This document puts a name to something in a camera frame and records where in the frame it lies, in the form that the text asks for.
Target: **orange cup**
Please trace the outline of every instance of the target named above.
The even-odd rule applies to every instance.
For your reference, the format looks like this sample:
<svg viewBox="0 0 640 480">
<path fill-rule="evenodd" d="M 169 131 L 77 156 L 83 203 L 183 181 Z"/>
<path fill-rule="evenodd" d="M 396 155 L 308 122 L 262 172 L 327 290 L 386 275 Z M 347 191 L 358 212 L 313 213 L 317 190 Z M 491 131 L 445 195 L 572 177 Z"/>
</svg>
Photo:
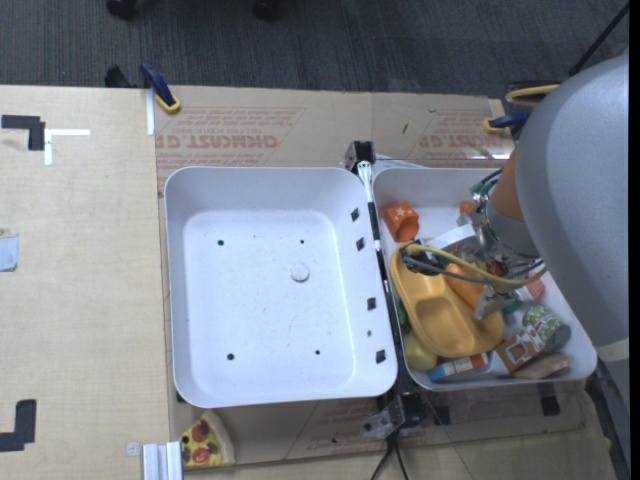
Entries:
<svg viewBox="0 0 640 480">
<path fill-rule="evenodd" d="M 396 242 L 413 240 L 418 234 L 418 218 L 416 211 L 408 203 L 387 208 L 383 214 L 384 223 Z"/>
</svg>

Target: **yellow cable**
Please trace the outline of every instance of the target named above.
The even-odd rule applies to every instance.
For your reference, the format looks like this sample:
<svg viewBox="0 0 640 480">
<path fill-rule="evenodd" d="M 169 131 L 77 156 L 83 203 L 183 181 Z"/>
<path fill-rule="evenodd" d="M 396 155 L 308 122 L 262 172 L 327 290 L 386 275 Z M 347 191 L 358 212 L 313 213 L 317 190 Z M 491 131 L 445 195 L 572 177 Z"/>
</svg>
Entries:
<svg viewBox="0 0 640 480">
<path fill-rule="evenodd" d="M 537 101 L 527 101 L 527 100 L 519 100 L 519 98 L 523 96 L 535 96 L 536 94 L 546 95 L 551 91 L 557 89 L 559 84 L 551 84 L 551 85 L 540 85 L 538 87 L 525 87 L 523 89 L 515 89 L 511 92 L 508 92 L 504 97 L 509 103 L 517 103 L 520 105 L 526 105 L 529 107 L 535 107 L 538 105 Z"/>
<path fill-rule="evenodd" d="M 428 245 L 419 245 L 411 243 L 407 246 L 408 251 L 411 249 L 417 251 L 427 251 L 432 252 L 433 254 L 437 254 L 438 256 L 442 256 L 443 258 L 447 258 L 449 261 L 453 261 L 458 265 L 462 265 L 463 267 L 475 272 L 476 274 L 484 277 L 485 279 L 489 279 L 490 281 L 494 281 L 496 283 L 506 284 L 508 286 L 524 286 L 526 284 L 531 283 L 537 279 L 540 279 L 542 275 L 547 271 L 547 267 L 543 267 L 536 275 L 528 277 L 526 279 L 505 279 L 504 277 L 494 276 L 493 274 L 487 272 L 486 270 L 482 270 L 477 265 L 470 263 L 468 261 L 463 260 L 462 258 L 458 258 L 457 256 L 451 254 L 450 252 L 443 251 L 442 249 L 436 249 L 435 247 L 430 247 Z"/>
</svg>

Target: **black tape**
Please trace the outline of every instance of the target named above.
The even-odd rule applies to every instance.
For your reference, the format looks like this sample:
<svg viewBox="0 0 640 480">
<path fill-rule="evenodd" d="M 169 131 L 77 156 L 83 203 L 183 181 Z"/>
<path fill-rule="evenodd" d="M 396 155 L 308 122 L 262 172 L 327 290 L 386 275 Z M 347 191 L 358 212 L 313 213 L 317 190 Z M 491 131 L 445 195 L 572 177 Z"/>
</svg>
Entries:
<svg viewBox="0 0 640 480">
<path fill-rule="evenodd" d="M 30 151 L 44 151 L 44 125 L 39 116 L 2 116 L 2 127 L 29 130 Z"/>
<path fill-rule="evenodd" d="M 0 452 L 19 452 L 25 443 L 36 440 L 36 401 L 20 400 L 16 404 L 13 432 L 0 433 Z"/>
</svg>

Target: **white tray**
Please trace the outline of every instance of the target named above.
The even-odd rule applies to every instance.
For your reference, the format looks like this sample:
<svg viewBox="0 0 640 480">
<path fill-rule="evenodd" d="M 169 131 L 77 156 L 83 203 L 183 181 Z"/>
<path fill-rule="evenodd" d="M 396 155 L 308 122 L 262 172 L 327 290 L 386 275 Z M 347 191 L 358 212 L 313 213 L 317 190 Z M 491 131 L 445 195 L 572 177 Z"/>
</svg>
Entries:
<svg viewBox="0 0 640 480">
<path fill-rule="evenodd" d="M 397 358 L 355 175 L 187 167 L 167 180 L 165 210 L 174 381 L 187 402 L 371 397 L 393 385 Z"/>
<path fill-rule="evenodd" d="M 382 215 L 385 208 L 406 201 L 420 216 L 418 238 L 438 236 L 457 226 L 459 204 L 470 201 L 469 189 L 476 182 L 490 174 L 486 169 L 442 169 L 442 168 L 390 168 L 374 177 L 373 192 Z M 385 258 L 398 247 L 384 222 L 380 224 L 381 242 Z M 575 381 L 586 379 L 597 365 L 597 354 L 586 331 L 564 299 L 549 273 L 543 275 L 545 291 L 539 303 L 550 309 L 571 327 L 571 338 L 561 350 L 571 358 L 571 366 L 566 371 L 541 380 L 499 378 L 506 372 L 492 369 L 486 373 L 467 376 L 464 381 L 446 383 L 432 382 L 424 371 L 409 369 L 413 380 L 421 387 L 431 391 L 460 391 L 474 387 L 508 386 L 513 384 L 531 384 Z M 505 337 L 521 326 L 523 309 L 517 310 L 505 320 Z"/>
</svg>

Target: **yellow-green fruit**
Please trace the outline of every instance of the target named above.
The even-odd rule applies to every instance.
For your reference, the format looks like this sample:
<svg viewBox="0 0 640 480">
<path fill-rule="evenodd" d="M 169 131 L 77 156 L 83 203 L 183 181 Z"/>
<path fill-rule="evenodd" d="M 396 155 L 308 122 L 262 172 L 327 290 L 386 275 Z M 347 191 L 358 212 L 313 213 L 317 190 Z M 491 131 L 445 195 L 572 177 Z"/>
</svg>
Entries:
<svg viewBox="0 0 640 480">
<path fill-rule="evenodd" d="M 438 363 L 438 356 L 420 345 L 412 332 L 404 342 L 404 356 L 407 366 L 415 370 L 429 370 Z"/>
</svg>

